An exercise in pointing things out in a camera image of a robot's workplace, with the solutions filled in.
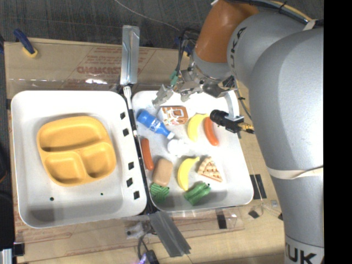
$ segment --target yellow divided plate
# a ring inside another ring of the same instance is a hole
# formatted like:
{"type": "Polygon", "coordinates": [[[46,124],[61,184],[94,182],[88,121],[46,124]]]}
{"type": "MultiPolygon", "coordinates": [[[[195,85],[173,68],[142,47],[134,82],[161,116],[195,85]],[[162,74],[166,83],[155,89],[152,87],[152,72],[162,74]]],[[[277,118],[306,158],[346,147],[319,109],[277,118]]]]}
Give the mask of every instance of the yellow divided plate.
{"type": "Polygon", "coordinates": [[[43,125],[37,146],[49,177],[61,186],[90,183],[111,174],[116,154],[103,124],[89,116],[43,125]]]}

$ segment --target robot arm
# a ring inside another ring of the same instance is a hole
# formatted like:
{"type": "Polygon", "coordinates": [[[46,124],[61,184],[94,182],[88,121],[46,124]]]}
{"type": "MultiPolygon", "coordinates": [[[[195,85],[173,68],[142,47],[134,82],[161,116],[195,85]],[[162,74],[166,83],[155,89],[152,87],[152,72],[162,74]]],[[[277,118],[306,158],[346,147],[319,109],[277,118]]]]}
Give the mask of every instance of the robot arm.
{"type": "MultiPolygon", "coordinates": [[[[323,27],[293,8],[262,0],[218,0],[174,92],[249,90],[251,117],[285,230],[285,264],[324,263],[323,27]]],[[[225,116],[212,120],[224,126],[225,116]]]]}

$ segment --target toy blue bottle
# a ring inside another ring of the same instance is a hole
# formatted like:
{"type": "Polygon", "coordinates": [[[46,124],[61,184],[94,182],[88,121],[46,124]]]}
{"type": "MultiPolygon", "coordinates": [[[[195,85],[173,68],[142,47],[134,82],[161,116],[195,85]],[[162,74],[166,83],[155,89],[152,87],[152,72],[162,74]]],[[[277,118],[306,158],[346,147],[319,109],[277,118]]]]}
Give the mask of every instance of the toy blue bottle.
{"type": "Polygon", "coordinates": [[[137,121],[148,127],[151,131],[157,134],[162,134],[169,140],[172,139],[175,134],[166,129],[165,124],[157,119],[154,115],[151,115],[148,111],[143,110],[137,117],[137,121]]]}

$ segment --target white plastic tray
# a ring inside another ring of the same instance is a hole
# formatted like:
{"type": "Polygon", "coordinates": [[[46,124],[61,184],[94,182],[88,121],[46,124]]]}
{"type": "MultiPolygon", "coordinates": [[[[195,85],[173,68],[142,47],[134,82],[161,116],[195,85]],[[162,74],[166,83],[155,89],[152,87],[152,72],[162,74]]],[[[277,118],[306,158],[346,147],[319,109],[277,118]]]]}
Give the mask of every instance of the white plastic tray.
{"type": "Polygon", "coordinates": [[[105,91],[23,91],[13,97],[11,111],[18,206],[27,225],[62,226],[129,217],[144,210],[146,193],[139,159],[120,95],[105,91]],[[101,180],[60,186],[51,181],[42,165],[36,135],[45,123],[82,115],[97,118],[107,129],[117,166],[101,180]]]}
{"type": "MultiPolygon", "coordinates": [[[[156,116],[158,110],[152,105],[152,100],[156,98],[156,93],[157,91],[141,91],[134,95],[132,106],[135,116],[142,109],[156,116]]],[[[180,94],[174,93],[163,106],[185,106],[189,118],[195,113],[210,114],[214,109],[228,112],[228,105],[225,98],[213,98],[205,93],[193,94],[185,103],[181,101],[180,94]]],[[[233,106],[236,115],[239,113],[237,101],[233,103],[233,106]]],[[[237,134],[226,131],[221,126],[218,128],[215,127],[215,134],[219,139],[219,145],[212,146],[205,137],[202,125],[199,126],[199,139],[197,143],[189,140],[186,132],[187,125],[168,126],[168,129],[175,133],[175,137],[184,139],[191,146],[190,152],[178,158],[167,151],[168,139],[165,136],[155,134],[144,125],[136,123],[138,135],[141,138],[149,139],[154,164],[156,164],[159,158],[163,157],[173,162],[174,165],[173,174],[168,184],[170,192],[165,202],[157,203],[153,201],[158,209],[167,212],[205,210],[244,205],[252,200],[254,190],[237,134]],[[200,156],[200,161],[189,172],[189,187],[191,188],[195,182],[203,181],[210,184],[211,192],[195,206],[192,206],[183,196],[185,191],[178,185],[177,171],[185,158],[195,156],[200,156]],[[211,156],[214,159],[222,175],[222,182],[217,182],[197,174],[198,166],[206,156],[211,156]]],[[[152,171],[146,170],[146,176],[150,187],[152,183],[152,171]]]]}

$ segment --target yellow banana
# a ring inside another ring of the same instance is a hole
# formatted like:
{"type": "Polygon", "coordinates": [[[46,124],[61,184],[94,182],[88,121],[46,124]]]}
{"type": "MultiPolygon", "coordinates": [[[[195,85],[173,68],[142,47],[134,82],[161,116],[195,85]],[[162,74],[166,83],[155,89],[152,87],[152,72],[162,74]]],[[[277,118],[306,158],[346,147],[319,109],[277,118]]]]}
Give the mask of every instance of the yellow banana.
{"type": "Polygon", "coordinates": [[[188,126],[187,126],[187,134],[188,134],[188,137],[193,142],[197,142],[197,140],[198,140],[198,126],[199,126],[199,124],[201,124],[203,119],[205,119],[208,116],[209,116],[209,114],[197,113],[195,116],[193,116],[189,120],[188,126]]]}
{"type": "Polygon", "coordinates": [[[182,161],[180,167],[178,168],[178,173],[177,173],[177,182],[179,186],[187,191],[188,190],[188,173],[189,170],[192,168],[193,164],[199,161],[199,157],[195,158],[186,158],[184,161],[182,161]]]}

